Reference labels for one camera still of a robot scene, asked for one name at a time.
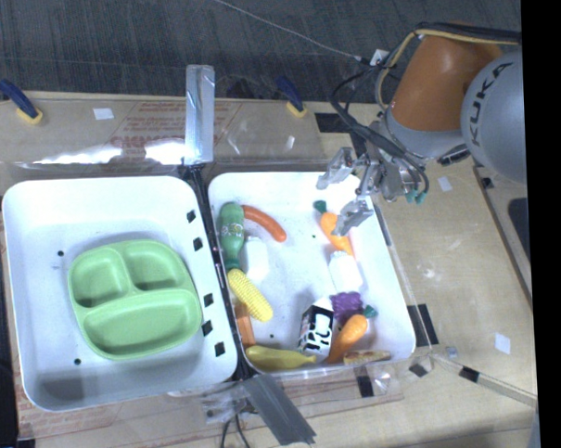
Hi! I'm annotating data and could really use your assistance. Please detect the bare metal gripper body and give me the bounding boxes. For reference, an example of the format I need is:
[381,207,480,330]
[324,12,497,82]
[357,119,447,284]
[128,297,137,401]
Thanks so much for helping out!
[353,142,430,205]

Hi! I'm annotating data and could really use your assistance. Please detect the orange carrot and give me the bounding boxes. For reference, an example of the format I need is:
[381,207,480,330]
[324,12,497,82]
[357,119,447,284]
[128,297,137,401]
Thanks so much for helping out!
[321,303,381,366]
[312,198,356,260]

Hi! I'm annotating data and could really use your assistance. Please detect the white plastic bottle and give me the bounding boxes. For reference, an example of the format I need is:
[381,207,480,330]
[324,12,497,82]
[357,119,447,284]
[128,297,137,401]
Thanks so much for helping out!
[240,234,272,282]
[327,249,365,294]

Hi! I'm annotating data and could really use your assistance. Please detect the white plastic tray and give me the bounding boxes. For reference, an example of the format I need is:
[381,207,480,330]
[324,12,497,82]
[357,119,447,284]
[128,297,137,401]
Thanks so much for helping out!
[205,163,419,379]
[0,171,242,415]

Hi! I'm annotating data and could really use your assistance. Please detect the orange sausage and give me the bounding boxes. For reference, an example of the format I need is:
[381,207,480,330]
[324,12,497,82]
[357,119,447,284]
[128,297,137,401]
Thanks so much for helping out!
[240,201,288,245]

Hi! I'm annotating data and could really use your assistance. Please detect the purple grapes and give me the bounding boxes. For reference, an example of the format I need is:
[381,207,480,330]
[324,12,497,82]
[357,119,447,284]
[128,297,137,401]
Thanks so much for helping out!
[329,290,364,326]

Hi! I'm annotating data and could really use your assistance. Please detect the black and white carton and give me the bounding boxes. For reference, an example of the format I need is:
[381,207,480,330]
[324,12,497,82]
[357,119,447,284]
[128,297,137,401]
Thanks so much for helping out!
[294,297,338,358]

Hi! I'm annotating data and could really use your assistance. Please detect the green bottle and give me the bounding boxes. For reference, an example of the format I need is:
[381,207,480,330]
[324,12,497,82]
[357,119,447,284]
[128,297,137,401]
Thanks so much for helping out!
[216,200,249,272]

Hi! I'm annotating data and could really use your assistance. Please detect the yellow corn cob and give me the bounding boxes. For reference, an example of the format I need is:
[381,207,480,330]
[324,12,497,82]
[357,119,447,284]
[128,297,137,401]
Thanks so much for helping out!
[226,265,275,325]

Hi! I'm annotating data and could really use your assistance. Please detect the yellow pizza slice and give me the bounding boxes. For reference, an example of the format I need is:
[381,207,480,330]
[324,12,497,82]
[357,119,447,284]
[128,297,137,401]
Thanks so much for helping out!
[342,348,393,367]

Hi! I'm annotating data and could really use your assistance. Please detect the orange stick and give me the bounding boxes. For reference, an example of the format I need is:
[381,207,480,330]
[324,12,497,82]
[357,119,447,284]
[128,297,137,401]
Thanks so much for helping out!
[233,301,258,350]

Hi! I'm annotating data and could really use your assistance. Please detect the yellow banana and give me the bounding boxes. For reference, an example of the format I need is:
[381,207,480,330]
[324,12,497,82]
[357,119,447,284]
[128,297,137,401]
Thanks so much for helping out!
[244,341,318,373]

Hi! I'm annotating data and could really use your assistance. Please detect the green divided plate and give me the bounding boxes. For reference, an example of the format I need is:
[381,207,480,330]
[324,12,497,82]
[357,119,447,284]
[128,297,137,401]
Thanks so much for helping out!
[65,236,206,364]

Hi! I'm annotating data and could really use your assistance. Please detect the black cylinder on white bracket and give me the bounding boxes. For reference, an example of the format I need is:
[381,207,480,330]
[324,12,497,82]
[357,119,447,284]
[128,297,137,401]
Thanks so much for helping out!
[436,145,472,168]

